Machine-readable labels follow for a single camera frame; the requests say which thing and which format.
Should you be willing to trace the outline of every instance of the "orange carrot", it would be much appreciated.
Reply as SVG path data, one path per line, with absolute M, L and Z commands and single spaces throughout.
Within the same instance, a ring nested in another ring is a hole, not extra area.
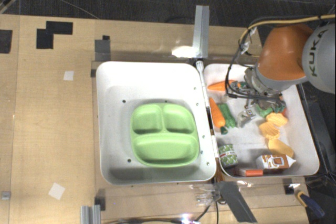
M 225 119 L 224 119 L 219 107 L 215 103 L 214 99 L 209 98 L 209 102 L 210 102 L 210 110 L 211 110 L 211 115 L 212 115 L 212 121 L 214 122 L 214 125 L 216 127 L 220 128 L 220 132 L 222 134 L 226 134 L 227 130 L 224 127 L 225 126 Z
M 282 111 L 282 116 L 286 116 L 286 111 L 287 111 L 287 108 L 284 108 L 284 110 Z
M 223 91 L 225 92 L 225 81 L 217 82 L 215 84 L 211 84 L 208 86 L 208 90 L 213 90 L 213 91 Z

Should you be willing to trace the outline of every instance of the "canned food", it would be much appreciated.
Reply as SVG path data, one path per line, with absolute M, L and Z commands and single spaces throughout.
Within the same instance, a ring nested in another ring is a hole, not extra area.
M 220 146 L 218 148 L 220 163 L 223 168 L 229 168 L 238 164 L 237 154 L 233 149 L 232 144 Z

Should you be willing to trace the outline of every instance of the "green divided plate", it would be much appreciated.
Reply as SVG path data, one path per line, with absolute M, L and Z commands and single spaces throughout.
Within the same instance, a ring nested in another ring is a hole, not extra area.
M 194 117 L 177 104 L 137 107 L 131 118 L 131 141 L 139 162 L 154 167 L 187 165 L 200 151 Z

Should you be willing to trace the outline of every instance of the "yellow cable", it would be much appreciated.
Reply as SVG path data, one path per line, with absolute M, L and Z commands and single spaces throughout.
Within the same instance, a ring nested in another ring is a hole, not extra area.
M 323 19 L 335 19 L 335 14 L 330 15 L 322 15 L 322 16 L 313 16 L 313 17 L 307 17 L 302 19 L 294 19 L 294 20 L 264 20 L 262 22 L 255 23 L 253 25 L 250 25 L 241 35 L 239 39 L 239 44 L 242 42 L 242 39 L 245 37 L 245 35 L 248 33 L 249 30 L 251 30 L 254 27 L 260 26 L 260 25 L 266 25 L 266 24 L 299 24 L 299 23 L 306 23 L 311 22 L 314 20 L 323 20 Z

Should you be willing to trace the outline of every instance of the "beige table surface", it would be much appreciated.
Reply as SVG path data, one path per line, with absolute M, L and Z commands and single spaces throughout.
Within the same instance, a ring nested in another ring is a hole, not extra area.
M 54 35 L 52 50 L 36 49 L 36 29 L 46 28 L 47 20 L 73 22 L 73 34 Z M 90 77 L 95 39 L 111 37 L 112 58 L 150 60 L 164 55 L 171 60 L 174 46 L 191 45 L 193 26 L 0 15 L 0 29 L 13 30 L 11 53 L 0 54 L 0 85 L 14 102 L 0 107 L 0 191 L 12 192 L 10 201 L 0 200 L 0 224 L 80 223 L 80 207 L 93 205 L 99 171 Z M 228 60 L 241 33 L 241 28 L 211 27 L 209 54 Z M 74 71 L 72 81 L 64 80 L 65 71 Z M 307 192 L 302 177 L 292 180 Z M 293 195 L 285 195 L 281 179 L 252 182 L 260 187 L 242 193 L 259 223 L 308 223 L 305 209 Z M 53 183 L 65 188 L 60 200 L 48 195 Z M 113 195 L 120 188 L 111 186 L 109 191 Z M 180 202 L 195 207 L 194 199 Z M 173 208 L 174 201 L 164 206 Z M 219 209 L 220 223 L 237 223 L 227 206 Z M 202 223 L 215 220 L 212 207 Z

